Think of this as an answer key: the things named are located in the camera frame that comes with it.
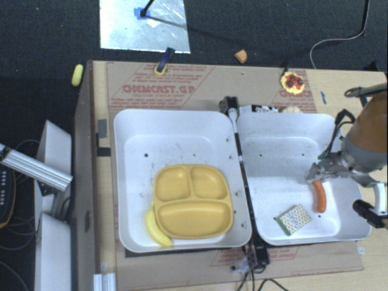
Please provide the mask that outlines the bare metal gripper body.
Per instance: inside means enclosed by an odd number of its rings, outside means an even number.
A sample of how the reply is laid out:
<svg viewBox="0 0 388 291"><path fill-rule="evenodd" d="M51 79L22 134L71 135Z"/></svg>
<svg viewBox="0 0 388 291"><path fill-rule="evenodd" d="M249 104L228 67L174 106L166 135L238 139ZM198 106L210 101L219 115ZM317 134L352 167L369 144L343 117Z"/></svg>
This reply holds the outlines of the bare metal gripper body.
<svg viewBox="0 0 388 291"><path fill-rule="evenodd" d="M346 162L342 161L342 152L322 152L318 156L319 174L331 173L333 178L347 178L350 176Z"/></svg>

